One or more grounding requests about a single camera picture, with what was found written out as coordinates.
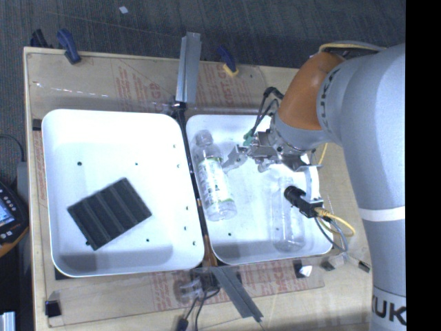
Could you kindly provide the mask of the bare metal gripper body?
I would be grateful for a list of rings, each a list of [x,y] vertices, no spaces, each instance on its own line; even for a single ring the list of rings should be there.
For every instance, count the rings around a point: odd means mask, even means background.
[[[259,131],[250,142],[246,155],[254,160],[278,163],[301,161],[301,156],[311,148],[302,149],[282,138],[275,130]]]

